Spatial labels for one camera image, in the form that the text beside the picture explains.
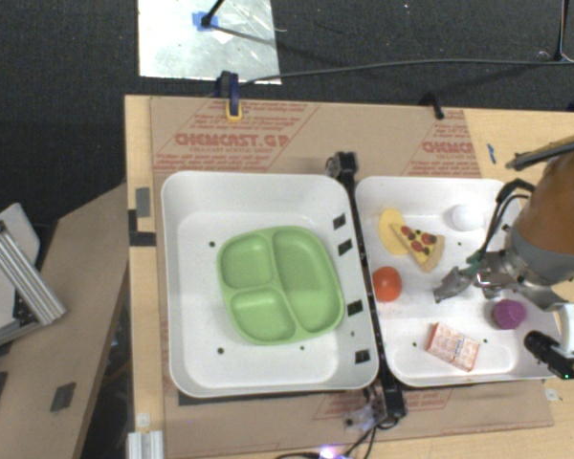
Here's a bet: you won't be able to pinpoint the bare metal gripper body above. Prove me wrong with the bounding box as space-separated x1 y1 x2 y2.
472 249 574 312

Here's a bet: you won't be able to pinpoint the purple toy grapes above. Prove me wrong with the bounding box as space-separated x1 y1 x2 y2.
489 297 528 331

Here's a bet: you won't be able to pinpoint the toy pizza slice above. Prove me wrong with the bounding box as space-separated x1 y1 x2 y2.
387 222 447 273

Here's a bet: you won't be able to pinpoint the orange and white packet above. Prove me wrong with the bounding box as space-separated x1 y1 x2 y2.
424 321 481 373

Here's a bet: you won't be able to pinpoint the red tomato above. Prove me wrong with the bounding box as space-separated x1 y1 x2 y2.
371 265 404 303

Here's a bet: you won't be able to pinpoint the white ball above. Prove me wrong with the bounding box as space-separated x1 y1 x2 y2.
450 203 486 232

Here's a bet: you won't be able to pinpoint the white plastic tray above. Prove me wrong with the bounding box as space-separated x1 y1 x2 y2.
353 175 564 389
160 169 381 400

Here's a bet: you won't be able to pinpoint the thin black rod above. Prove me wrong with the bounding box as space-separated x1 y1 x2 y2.
342 168 396 392

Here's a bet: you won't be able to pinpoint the green divided plate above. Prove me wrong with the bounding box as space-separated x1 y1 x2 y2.
215 225 346 346

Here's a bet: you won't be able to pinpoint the brown cardboard board red print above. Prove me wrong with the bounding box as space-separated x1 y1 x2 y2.
148 96 556 449

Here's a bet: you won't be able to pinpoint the black cylinder on white bracket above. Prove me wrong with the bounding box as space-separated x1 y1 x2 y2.
522 301 574 382

